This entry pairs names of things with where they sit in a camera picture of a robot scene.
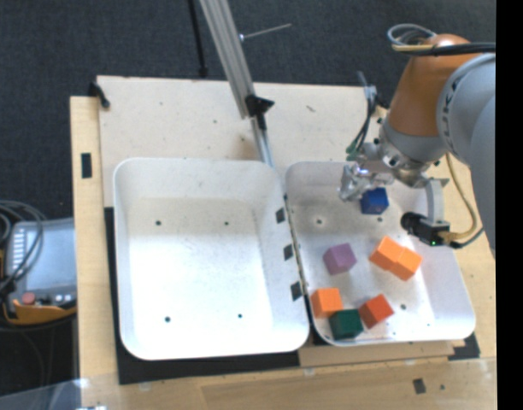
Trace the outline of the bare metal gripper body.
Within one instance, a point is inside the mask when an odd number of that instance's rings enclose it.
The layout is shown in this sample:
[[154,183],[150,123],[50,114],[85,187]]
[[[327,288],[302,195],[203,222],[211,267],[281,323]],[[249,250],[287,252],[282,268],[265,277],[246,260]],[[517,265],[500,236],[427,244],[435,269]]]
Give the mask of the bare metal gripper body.
[[429,163],[416,161],[398,151],[392,144],[364,143],[350,149],[346,160],[356,176],[369,176],[373,188],[390,185],[395,180],[410,188],[423,188],[430,180]]

